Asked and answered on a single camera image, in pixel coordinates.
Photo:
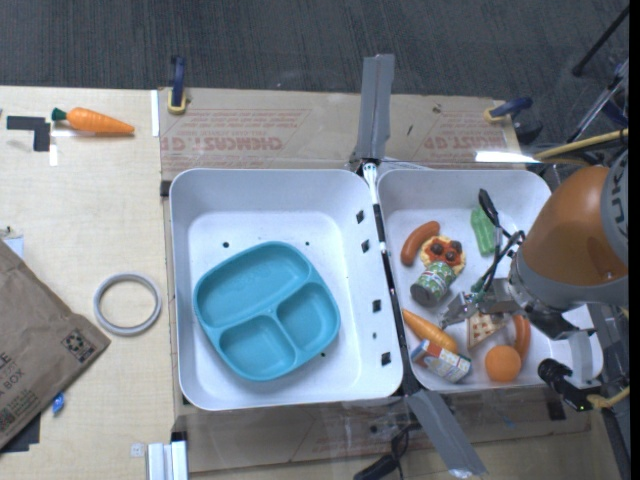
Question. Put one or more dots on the orange ball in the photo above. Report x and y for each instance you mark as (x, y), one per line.
(502, 364)

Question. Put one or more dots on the blue divided plate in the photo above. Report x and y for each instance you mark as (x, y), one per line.
(250, 288)

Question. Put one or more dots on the orange sausage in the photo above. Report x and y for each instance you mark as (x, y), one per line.
(417, 243)
(522, 338)

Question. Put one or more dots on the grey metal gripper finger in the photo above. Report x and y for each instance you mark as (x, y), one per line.
(457, 308)

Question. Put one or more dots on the black cylinder on white bracket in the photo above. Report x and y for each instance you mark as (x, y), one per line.
(562, 380)

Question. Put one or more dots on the white plastic tray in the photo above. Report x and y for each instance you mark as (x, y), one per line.
(350, 368)
(440, 198)

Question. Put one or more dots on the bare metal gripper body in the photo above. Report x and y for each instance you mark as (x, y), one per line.
(505, 295)

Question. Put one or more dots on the orange carrot with green top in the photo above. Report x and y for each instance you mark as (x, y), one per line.
(95, 120)

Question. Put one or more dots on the green patterned can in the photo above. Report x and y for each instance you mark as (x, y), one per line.
(432, 283)

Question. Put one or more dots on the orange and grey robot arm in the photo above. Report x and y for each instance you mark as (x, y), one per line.
(570, 238)

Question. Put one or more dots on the brown cardboard board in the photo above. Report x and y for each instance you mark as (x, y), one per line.
(280, 133)

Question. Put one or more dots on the brown paper bag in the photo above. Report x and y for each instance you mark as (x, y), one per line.
(35, 328)

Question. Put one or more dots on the tan triangular pizza slice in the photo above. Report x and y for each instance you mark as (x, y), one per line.
(480, 330)

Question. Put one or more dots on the yellow pizza with brown toppings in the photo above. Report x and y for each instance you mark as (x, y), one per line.
(430, 248)

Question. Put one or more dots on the white and orange carton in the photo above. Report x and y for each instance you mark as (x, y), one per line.
(445, 363)

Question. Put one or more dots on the small blue packet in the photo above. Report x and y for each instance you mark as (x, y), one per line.
(58, 403)

